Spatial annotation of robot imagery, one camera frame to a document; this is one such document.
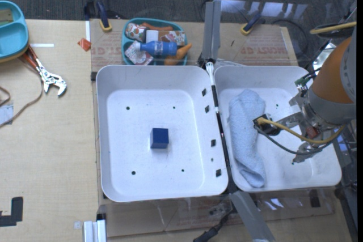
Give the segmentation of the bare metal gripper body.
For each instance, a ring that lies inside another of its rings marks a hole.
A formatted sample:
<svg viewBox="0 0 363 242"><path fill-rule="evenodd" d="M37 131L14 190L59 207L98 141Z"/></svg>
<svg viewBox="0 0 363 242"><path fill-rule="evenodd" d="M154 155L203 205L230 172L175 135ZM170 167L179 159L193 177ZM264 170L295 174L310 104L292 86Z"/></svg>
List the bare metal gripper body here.
<svg viewBox="0 0 363 242"><path fill-rule="evenodd" d="M327 146L341 134L341 126L332 124L313 110L307 99L301 101L302 134L312 148Z"/></svg>

